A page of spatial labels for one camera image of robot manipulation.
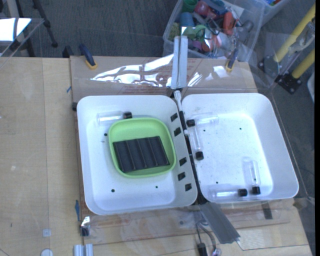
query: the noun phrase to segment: hinged white container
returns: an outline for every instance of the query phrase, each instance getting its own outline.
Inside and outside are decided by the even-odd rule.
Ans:
[[[204,158],[192,168],[176,102],[162,95],[87,96],[77,105],[84,197],[98,215],[184,207],[199,193],[209,202],[231,203],[292,198],[299,184],[271,102],[258,93],[191,94],[182,100],[185,120],[212,113],[217,121],[198,128]],[[170,131],[176,165],[168,173],[130,178],[115,168],[108,143],[110,125],[99,113],[130,111],[162,121]],[[189,133],[192,141],[192,128]],[[254,163],[258,177],[245,170]],[[260,194],[253,194],[253,178]],[[233,192],[246,189],[247,196]]]

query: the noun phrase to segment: black wire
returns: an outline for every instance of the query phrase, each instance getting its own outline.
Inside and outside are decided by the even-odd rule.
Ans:
[[[197,226],[197,232],[198,232],[199,237],[200,237],[200,234],[199,234],[199,227],[200,227],[209,236],[209,238],[211,240],[211,243],[212,243],[212,246],[213,246],[213,250],[215,250],[216,249],[216,245],[217,245],[215,237],[206,228],[204,228],[202,226],[200,221],[197,222],[196,226]]]
[[[199,232],[199,225],[198,225],[198,223],[196,224],[196,232],[198,233],[198,237],[199,237],[200,243],[202,243],[201,237],[200,237],[200,232]]]

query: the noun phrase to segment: white plastic bin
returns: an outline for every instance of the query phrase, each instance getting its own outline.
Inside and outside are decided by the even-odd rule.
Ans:
[[[248,62],[255,44],[257,42],[260,28],[262,26],[262,21],[264,18],[264,8],[266,3],[262,2],[264,0],[224,0],[226,6],[232,7],[232,9],[237,13],[239,19],[242,23],[247,20],[253,22],[254,26],[249,33],[248,39],[245,45],[240,43],[240,50],[238,54],[238,60],[241,62]],[[166,29],[163,34],[163,56],[167,56],[174,52],[174,42],[169,40],[169,35],[171,28],[179,18],[183,6],[183,0],[178,0],[176,6],[174,7],[171,17],[168,21]],[[206,55],[197,52],[195,50],[188,49],[188,58],[208,58]]]
[[[182,100],[182,109],[186,121],[196,120],[201,140],[203,158],[193,162],[199,186],[173,99],[162,95],[102,95],[79,101],[84,197],[92,212],[112,215],[185,207],[193,204],[199,193],[217,203],[278,200],[297,194],[295,170],[272,104],[265,96],[190,94]],[[111,157],[109,127],[97,120],[97,114],[106,110],[130,110],[133,118],[161,120],[173,140],[174,168],[148,177],[120,174]],[[191,127],[186,130],[192,141]],[[246,193],[237,194],[239,190]]]

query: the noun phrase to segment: plastic sheet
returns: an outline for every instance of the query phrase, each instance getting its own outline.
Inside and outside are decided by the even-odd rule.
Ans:
[[[27,40],[37,30],[37,28],[44,22],[41,18],[15,18],[6,17],[0,19],[0,57],[8,60],[17,52],[21,56],[28,56],[26,49],[21,50]]]
[[[292,199],[287,199],[245,205],[222,204],[222,212],[241,234],[237,243],[221,244],[203,219],[199,206],[193,205],[111,216],[91,215],[90,235],[83,237],[84,244],[93,244],[97,255],[102,255],[104,250],[116,254],[120,245],[132,255],[143,252],[148,252],[148,255],[179,252],[182,255],[187,252],[197,255],[196,247],[201,239],[207,252],[211,254],[214,250],[211,238],[203,230],[197,230],[198,223],[202,223],[223,254],[238,252],[242,255],[246,250],[268,251],[268,248],[279,250],[295,244],[299,237],[296,230],[298,226],[290,231],[294,219],[299,217],[293,202]],[[275,239],[279,235],[286,237],[281,241]]]
[[[283,46],[283,44],[289,38],[293,41],[297,39],[297,36],[289,35],[286,33],[265,32],[261,35],[263,45],[256,47],[252,53],[250,60],[248,61],[254,81],[258,88],[274,89],[279,85],[279,78],[285,74],[291,73],[299,63],[303,61],[302,56],[305,53],[310,52],[315,47],[315,42],[309,42],[309,45],[300,44],[300,48],[296,52],[290,52],[283,50],[281,53],[285,53],[283,58],[279,61],[275,61],[277,52]]]
[[[71,57],[73,100],[87,95],[170,95],[173,55],[153,57],[94,56],[97,68],[90,70],[84,56]],[[186,65],[187,87],[255,89],[250,67],[236,61],[232,72],[226,71],[225,59],[189,58]]]
[[[78,34],[81,43],[95,56],[162,56],[164,42],[161,36],[83,27],[79,28]]]

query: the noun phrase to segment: gray carpet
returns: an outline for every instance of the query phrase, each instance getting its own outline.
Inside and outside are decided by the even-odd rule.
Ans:
[[[291,0],[273,19],[260,30],[254,48],[259,62],[273,45],[266,45],[270,34],[289,35],[300,22],[315,0]],[[148,56],[160,57],[163,52],[165,28],[177,0],[41,0],[58,47],[51,47],[51,41],[44,26],[32,37],[36,56],[62,57],[62,51],[69,45],[79,55],[78,45],[84,43],[97,56]],[[33,9],[32,0],[20,0],[25,17],[39,18]],[[315,47],[314,42],[305,49],[292,69]],[[301,77],[302,85],[293,94],[276,86],[274,100],[287,132],[296,163],[300,190],[296,197],[306,199],[299,212],[305,231],[315,255],[315,105],[307,88],[308,78],[314,69],[312,65]],[[258,86],[261,72],[252,66]]]

